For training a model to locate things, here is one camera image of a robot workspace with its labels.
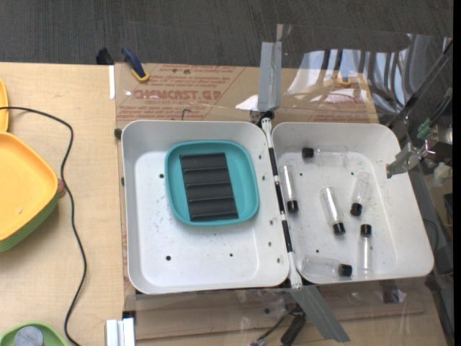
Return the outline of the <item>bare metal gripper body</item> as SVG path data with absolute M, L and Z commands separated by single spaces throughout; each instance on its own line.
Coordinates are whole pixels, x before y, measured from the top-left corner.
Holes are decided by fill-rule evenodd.
M 451 159 L 452 137 L 427 136 L 420 152 L 427 159 Z

